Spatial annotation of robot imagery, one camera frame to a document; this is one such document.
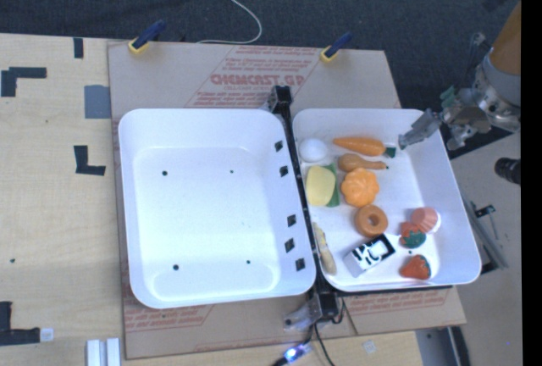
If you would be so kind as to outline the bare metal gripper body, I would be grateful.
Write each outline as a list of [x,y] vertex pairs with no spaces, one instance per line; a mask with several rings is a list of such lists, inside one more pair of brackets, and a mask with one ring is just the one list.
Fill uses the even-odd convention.
[[486,134],[492,128],[511,133],[521,129],[519,84],[476,75],[470,87],[451,86],[440,95],[440,100],[440,115],[449,127],[471,125],[479,134]]

